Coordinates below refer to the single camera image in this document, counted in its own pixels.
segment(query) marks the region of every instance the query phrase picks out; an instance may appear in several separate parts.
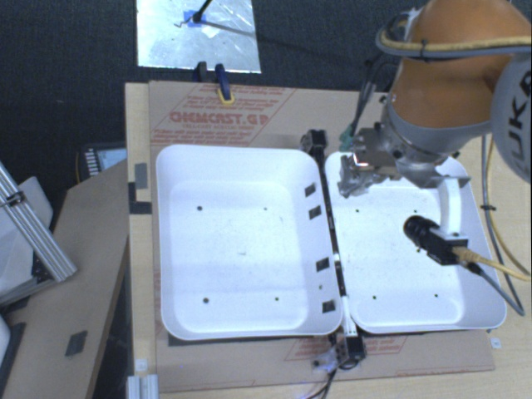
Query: white bracket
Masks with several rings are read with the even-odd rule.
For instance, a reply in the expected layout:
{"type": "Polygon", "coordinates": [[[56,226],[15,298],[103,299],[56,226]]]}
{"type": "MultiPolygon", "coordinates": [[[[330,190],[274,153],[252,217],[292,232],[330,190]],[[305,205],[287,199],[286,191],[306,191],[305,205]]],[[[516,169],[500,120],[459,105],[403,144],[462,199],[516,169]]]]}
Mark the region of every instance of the white bracket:
{"type": "Polygon", "coordinates": [[[127,399],[159,399],[159,378],[157,375],[127,377],[127,399]]]}

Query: metal plate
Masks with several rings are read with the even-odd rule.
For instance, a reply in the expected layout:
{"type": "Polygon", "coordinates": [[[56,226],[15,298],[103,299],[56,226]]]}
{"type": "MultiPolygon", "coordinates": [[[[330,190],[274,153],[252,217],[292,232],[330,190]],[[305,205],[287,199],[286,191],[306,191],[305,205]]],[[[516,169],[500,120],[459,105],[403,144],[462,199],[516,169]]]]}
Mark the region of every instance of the metal plate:
{"type": "Polygon", "coordinates": [[[251,0],[213,0],[202,22],[179,25],[205,0],[136,0],[137,49],[141,67],[260,73],[251,0]]]}

